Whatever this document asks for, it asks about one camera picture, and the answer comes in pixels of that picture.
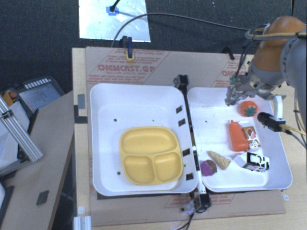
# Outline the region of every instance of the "white tray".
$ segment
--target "white tray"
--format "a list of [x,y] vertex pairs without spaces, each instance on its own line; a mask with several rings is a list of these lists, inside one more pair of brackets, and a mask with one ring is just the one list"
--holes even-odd
[[[185,102],[182,93],[168,86],[145,86],[102,83],[90,93],[93,182],[106,196],[135,194],[188,193],[195,189],[197,176]],[[178,122],[185,119],[185,124]],[[119,139],[132,127],[163,126],[178,138],[183,157],[183,173],[171,183],[136,185],[126,178],[120,160]]]
[[218,168],[212,176],[203,176],[205,186],[214,192],[254,191],[286,189],[292,183],[290,167],[283,149],[279,133],[273,132],[257,121],[259,112],[272,114],[269,101],[259,97],[252,100],[258,106],[254,117],[243,117],[238,105],[226,106],[224,99],[227,89],[192,88],[188,92],[189,107],[193,124],[195,142],[200,161],[211,159],[207,154],[213,150],[233,159],[239,152],[232,151],[228,125],[234,121],[249,121],[256,130],[261,148],[255,153],[270,158],[270,168],[263,173],[252,172],[231,161],[226,170]]

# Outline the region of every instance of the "yellow divided plate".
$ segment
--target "yellow divided plate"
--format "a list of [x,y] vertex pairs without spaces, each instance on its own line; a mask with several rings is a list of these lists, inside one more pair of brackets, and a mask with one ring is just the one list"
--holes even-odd
[[119,141],[126,177],[138,185],[177,180],[183,170],[180,146],[168,128],[147,126],[126,130]]

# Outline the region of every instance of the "orange toy fruit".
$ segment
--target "orange toy fruit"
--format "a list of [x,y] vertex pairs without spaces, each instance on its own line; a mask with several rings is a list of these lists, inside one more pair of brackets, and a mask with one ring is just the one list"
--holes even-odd
[[257,105],[252,101],[246,101],[241,104],[241,113],[245,117],[252,117],[257,110]]

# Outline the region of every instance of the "aluminum foil sheet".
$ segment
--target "aluminum foil sheet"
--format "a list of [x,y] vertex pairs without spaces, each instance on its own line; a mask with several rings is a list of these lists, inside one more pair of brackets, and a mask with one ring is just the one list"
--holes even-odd
[[[120,0],[115,13],[108,8],[116,0],[79,0],[80,38],[113,40],[120,27],[135,16],[145,14],[145,0]],[[132,37],[133,41],[150,42],[147,17],[128,24],[119,34]]]

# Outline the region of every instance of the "orange ketchup bottle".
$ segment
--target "orange ketchup bottle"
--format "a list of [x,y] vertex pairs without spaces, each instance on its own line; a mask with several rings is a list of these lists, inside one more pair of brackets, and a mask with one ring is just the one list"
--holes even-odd
[[246,140],[238,122],[231,120],[229,134],[234,151],[246,151],[249,148],[248,141]]

